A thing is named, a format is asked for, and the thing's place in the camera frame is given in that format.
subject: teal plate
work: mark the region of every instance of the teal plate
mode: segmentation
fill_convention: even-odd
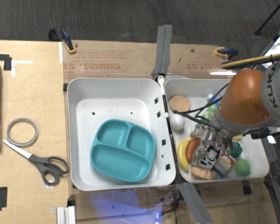
[[[145,179],[153,165],[155,141],[145,128],[110,119],[98,129],[91,146],[91,163],[100,173],[125,182]]]

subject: scissors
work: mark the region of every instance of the scissors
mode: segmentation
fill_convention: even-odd
[[[67,162],[59,157],[51,156],[47,158],[40,158],[34,154],[27,152],[26,150],[11,144],[10,142],[3,140],[3,143],[11,147],[13,150],[19,154],[26,157],[30,162],[32,162],[38,170],[41,172],[42,179],[47,185],[56,185],[59,183],[59,176],[67,174],[69,172],[69,166]],[[58,165],[53,164],[51,161],[59,161],[63,164],[65,170],[61,169]],[[51,174],[54,177],[54,181],[49,181],[46,178],[47,174]]]

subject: banana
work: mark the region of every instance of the banana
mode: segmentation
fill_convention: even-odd
[[[180,144],[177,146],[177,151],[176,151],[179,166],[185,171],[189,170],[189,163],[186,158],[186,149],[187,149],[188,143],[191,140],[192,140],[191,138],[188,138],[187,140],[180,142]]]

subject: white plastic tray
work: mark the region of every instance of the white plastic tray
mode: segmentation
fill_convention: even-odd
[[[188,99],[190,102],[191,109],[196,109],[204,106],[207,103],[207,95],[210,93],[216,94],[220,88],[222,88],[229,80],[227,79],[170,79],[165,83],[165,93],[168,101],[168,107],[170,99],[174,95],[182,95]],[[169,108],[169,116],[172,114],[172,111]],[[196,123],[185,119],[185,127],[181,130],[174,130],[173,138],[175,146],[177,147],[179,143],[183,140],[186,140],[191,131],[194,130]],[[268,174],[269,172],[269,163],[266,157],[261,140],[253,140],[250,135],[243,137],[239,141],[243,152],[239,158],[244,158],[250,163],[251,172],[248,176],[243,177],[236,173],[235,168],[232,167],[227,175],[223,178],[218,177],[214,180],[205,180],[195,178],[190,171],[186,172],[180,168],[181,175],[183,178],[192,183],[202,183],[202,182],[218,182],[226,180],[236,180],[236,179],[252,179],[252,178],[261,178]]]
[[[68,103],[71,178],[78,189],[94,191],[163,186],[173,182],[175,163],[162,93],[155,81],[78,78],[68,85]],[[95,134],[100,125],[109,119],[132,122],[154,136],[154,162],[150,174],[143,181],[117,181],[99,173],[91,165],[90,152]]]

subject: gray tape ring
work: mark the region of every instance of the gray tape ring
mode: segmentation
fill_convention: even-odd
[[[13,140],[10,138],[10,136],[9,136],[9,132],[10,132],[11,127],[12,127],[14,124],[19,123],[19,122],[27,122],[27,123],[30,123],[30,124],[33,126],[34,130],[35,130],[35,135],[34,135],[34,137],[32,138],[32,140],[28,141],[27,143],[17,143],[17,142],[15,142],[15,141],[13,141]],[[14,144],[14,145],[16,145],[16,146],[18,146],[18,147],[27,147],[27,146],[33,144],[33,143],[36,141],[37,136],[38,136],[38,127],[37,127],[37,125],[36,125],[36,123],[35,123],[34,121],[32,121],[31,119],[28,119],[28,118],[17,118],[17,119],[14,119],[13,121],[11,121],[11,122],[9,123],[9,125],[7,126],[7,129],[6,129],[6,138],[7,138],[7,140],[8,140],[10,143],[12,143],[12,144]]]

